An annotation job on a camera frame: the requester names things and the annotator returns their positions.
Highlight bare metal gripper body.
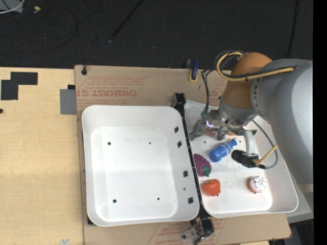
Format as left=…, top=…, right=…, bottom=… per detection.
left=203, top=109, right=258, bottom=136

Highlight blue plastic bottle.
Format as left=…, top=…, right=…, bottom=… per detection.
left=208, top=137, right=240, bottom=162

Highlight purple toy grapes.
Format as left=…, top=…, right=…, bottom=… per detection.
left=193, top=153, right=212, bottom=178

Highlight orange toy pepper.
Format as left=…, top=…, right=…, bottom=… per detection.
left=201, top=179, right=221, bottom=197

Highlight white plastic tray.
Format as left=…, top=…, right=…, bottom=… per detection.
left=185, top=100, right=299, bottom=218
left=81, top=105, right=200, bottom=227

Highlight pink toy cupcake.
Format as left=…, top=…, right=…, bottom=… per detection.
left=249, top=175, right=268, bottom=194

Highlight brown cardboard board red print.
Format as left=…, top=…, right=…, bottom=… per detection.
left=74, top=64, right=292, bottom=245

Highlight black cylinder on white bracket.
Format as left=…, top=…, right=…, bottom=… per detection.
left=231, top=129, right=260, bottom=168

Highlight black block with wires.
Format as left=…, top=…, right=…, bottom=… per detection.
left=170, top=92, right=187, bottom=109
left=198, top=217, right=215, bottom=237

